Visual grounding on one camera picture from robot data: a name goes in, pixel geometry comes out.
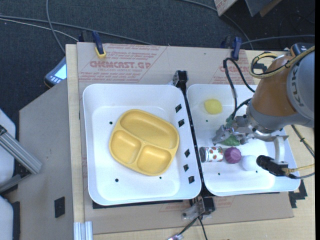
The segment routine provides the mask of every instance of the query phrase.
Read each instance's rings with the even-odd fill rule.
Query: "wooden table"
[[[261,51],[246,51],[248,60]],[[83,176],[81,160],[81,129],[79,120],[79,89],[77,71],[77,46],[66,46],[67,59],[67,85],[68,108],[70,128],[70,149],[72,166],[72,192],[73,192],[73,217],[74,222],[85,222]],[[314,148],[315,134],[311,128],[298,127],[309,144]],[[298,166],[314,163],[314,159],[308,153],[304,145],[299,142],[291,127],[285,128],[290,137],[290,146]],[[315,177],[304,179],[307,192],[305,200],[297,201],[297,208],[293,209],[294,217],[285,219],[260,220],[251,222],[237,222],[228,224],[206,225],[205,231],[208,239],[214,240],[299,240],[316,239],[315,227]],[[182,228],[164,228],[156,230],[143,230],[122,233],[95,234],[95,240],[166,240],[170,236],[180,232]],[[202,227],[192,226],[184,234],[184,239],[205,239]]]

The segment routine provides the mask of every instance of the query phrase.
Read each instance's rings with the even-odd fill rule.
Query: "white surface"
[[[238,105],[253,96],[245,85],[235,85]],[[187,98],[191,110],[196,141],[198,147],[213,146],[212,138],[220,125],[226,123],[226,118],[234,110],[234,98],[231,87],[227,84],[194,84],[187,90]],[[222,113],[209,114],[205,110],[204,102],[208,99],[217,99],[222,104]],[[246,106],[238,110],[238,115],[246,112]],[[286,135],[285,131],[275,132],[275,135]],[[217,144],[223,150],[228,146]],[[296,168],[296,163],[288,140],[284,142],[284,160],[289,168]],[[264,142],[259,139],[250,139],[248,143],[237,146],[243,156],[258,157],[265,155],[275,157],[273,142]],[[288,177],[275,177],[268,171],[257,167],[256,170],[245,170],[241,163],[230,164],[225,160],[215,163],[202,163],[204,184],[216,196],[231,196],[255,193],[270,193],[280,191],[293,191],[300,185],[300,180]]]
[[[0,239],[12,240],[14,230],[14,210],[11,204],[0,196]]]
[[[16,126],[0,109],[0,125],[2,125],[14,138]],[[0,146],[0,185],[12,178],[15,169],[15,159],[2,146]]]
[[[83,92],[88,191],[100,205],[186,200],[201,190],[201,179],[182,92],[172,85],[92,84]],[[176,106],[182,109],[176,113]],[[176,127],[179,147],[172,164],[160,176],[133,171],[111,156],[109,140],[119,117],[139,109]],[[184,119],[179,127],[178,121]]]

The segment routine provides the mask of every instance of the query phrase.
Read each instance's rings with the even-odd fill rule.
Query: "green object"
[[[222,141],[221,144],[234,147],[234,146],[239,146],[240,142],[239,140],[237,140],[236,136],[230,135],[230,137]]]

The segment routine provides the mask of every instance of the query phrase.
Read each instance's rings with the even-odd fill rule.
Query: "smartphone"
[[[46,86],[51,88],[66,78],[67,64],[66,57],[63,57],[63,59],[54,67],[54,69],[52,69],[48,74],[45,75],[44,83]]]

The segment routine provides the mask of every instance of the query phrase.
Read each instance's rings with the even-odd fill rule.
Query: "purple ball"
[[[241,152],[236,147],[229,147],[225,150],[224,157],[228,163],[235,164],[241,160]]]

